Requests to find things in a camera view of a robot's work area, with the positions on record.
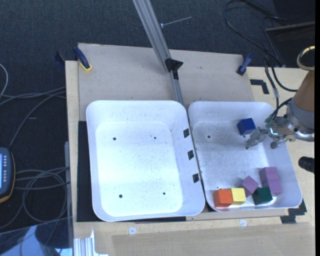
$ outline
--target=blue screen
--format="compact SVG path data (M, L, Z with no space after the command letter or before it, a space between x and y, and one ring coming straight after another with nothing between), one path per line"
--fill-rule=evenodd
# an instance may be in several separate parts
M0 189L2 187L2 154L0 154Z

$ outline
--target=robotic hand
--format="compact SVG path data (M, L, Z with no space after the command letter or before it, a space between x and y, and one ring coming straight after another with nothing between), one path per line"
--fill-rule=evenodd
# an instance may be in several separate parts
M270 144L275 149L279 143L286 141L303 140L314 142L315 132L315 67L306 67L301 64L300 58L315 47L308 47L303 50L298 58L297 64L300 68L308 70L300 88L295 96L283 102L279 107L265 120L265 128L256 128L245 143L248 149L262 142L267 136L273 139ZM279 108L287 106L284 116L277 116Z

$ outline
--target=orange block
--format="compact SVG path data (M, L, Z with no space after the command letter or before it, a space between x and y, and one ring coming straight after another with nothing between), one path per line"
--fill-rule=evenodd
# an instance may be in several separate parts
M213 201L215 207L228 207L234 200L231 189L219 189L213 193Z

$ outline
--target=wooden table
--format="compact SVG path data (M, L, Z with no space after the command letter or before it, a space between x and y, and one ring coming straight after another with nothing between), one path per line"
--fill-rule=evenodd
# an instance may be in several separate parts
M74 238L90 237L94 231L95 251L109 256L315 255L315 176L298 166L300 157L314 158L314 142L287 142L307 209L304 215L296 216L297 224L282 224L280 216L288 215L288 209L232 214L204 210L183 222L76 222L79 65L77 61L66 61L65 67ZM297 89L307 72L298 68L276 68L276 73L282 84ZM248 67L246 75L249 79L265 81L270 91L263 94L261 86L251 85L253 99L275 107L276 100L264 68ZM278 90L280 102L294 95ZM130 227L136 228L136 234L129 235Z

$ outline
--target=purple cube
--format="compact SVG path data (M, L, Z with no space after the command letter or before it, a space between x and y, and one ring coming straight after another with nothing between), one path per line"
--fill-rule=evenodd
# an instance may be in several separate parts
M276 167L264 167L259 171L261 183L269 180L279 180L279 173Z
M282 193L282 185L279 179L269 179L266 180L263 184L262 187L269 187L271 194L277 196L280 193Z
M236 127L240 135L249 135L256 129L255 123L252 118L242 119L237 123Z
M259 184L250 176L247 176L243 182L240 184L240 188L244 188L245 197L252 195L256 189L258 188Z

